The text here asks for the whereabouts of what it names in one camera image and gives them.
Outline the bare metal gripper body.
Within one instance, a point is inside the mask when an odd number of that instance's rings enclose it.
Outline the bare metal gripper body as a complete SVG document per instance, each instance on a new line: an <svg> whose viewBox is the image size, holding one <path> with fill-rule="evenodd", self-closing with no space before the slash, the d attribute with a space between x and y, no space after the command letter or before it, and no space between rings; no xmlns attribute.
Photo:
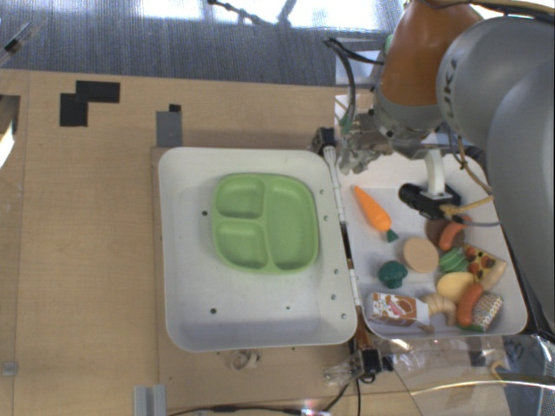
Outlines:
<svg viewBox="0 0 555 416"><path fill-rule="evenodd" d="M381 112L357 114L346 136L345 147L351 150L352 160L353 152L365 149L377 151L379 158L393 153L413 158L417 153L417 132Z"/></svg>

